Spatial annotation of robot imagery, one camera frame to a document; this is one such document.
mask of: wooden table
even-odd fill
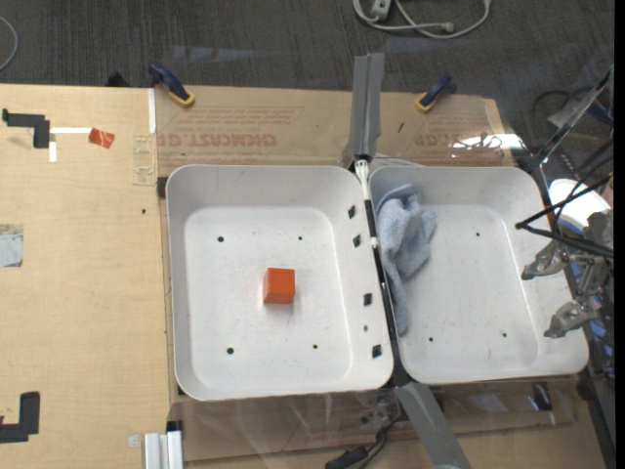
[[[23,225],[23,263],[0,268],[0,415],[41,395],[39,434],[0,445],[0,467],[141,468],[143,433],[163,432],[169,378],[163,245],[155,187],[132,182],[148,90],[0,85],[0,107],[55,127],[115,134],[110,149],[58,136],[58,162],[28,129],[0,124],[0,225]],[[555,428],[464,435],[474,467],[603,467],[588,408]],[[195,462],[192,467],[321,467],[343,449]],[[371,467],[429,467],[418,441]]]

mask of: blue and yellow clamp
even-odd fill
[[[190,107],[195,101],[193,94],[185,88],[174,73],[159,63],[150,63],[147,71],[153,84],[162,83],[169,91],[169,97],[182,107]]]
[[[437,98],[442,93],[448,92],[449,94],[453,94],[456,90],[456,85],[451,83],[451,76],[445,74],[428,92],[424,92],[417,97],[417,100],[414,102],[414,106],[422,113],[427,113],[430,109],[432,109],[434,104],[437,102]]]

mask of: gray towel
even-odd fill
[[[408,329],[408,308],[402,280],[412,277],[430,257],[430,238],[437,215],[419,204],[412,185],[388,192],[377,209],[378,237],[382,263],[393,294],[396,328],[399,335]]]

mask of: white tray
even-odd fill
[[[393,356],[354,175],[190,165],[166,192],[174,362],[185,393],[227,400],[389,380]],[[295,270],[292,304],[263,303],[269,267]]]
[[[515,223],[543,208],[533,179],[515,168],[383,167],[371,175],[374,205],[413,184],[437,213],[431,257],[405,281],[406,371],[426,384],[568,374],[588,361],[583,330],[543,336],[571,299],[563,273],[521,280],[549,241]],[[537,228],[549,229],[547,220]]]

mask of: orange block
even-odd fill
[[[291,304],[295,296],[295,271],[268,268],[263,279],[265,304]]]

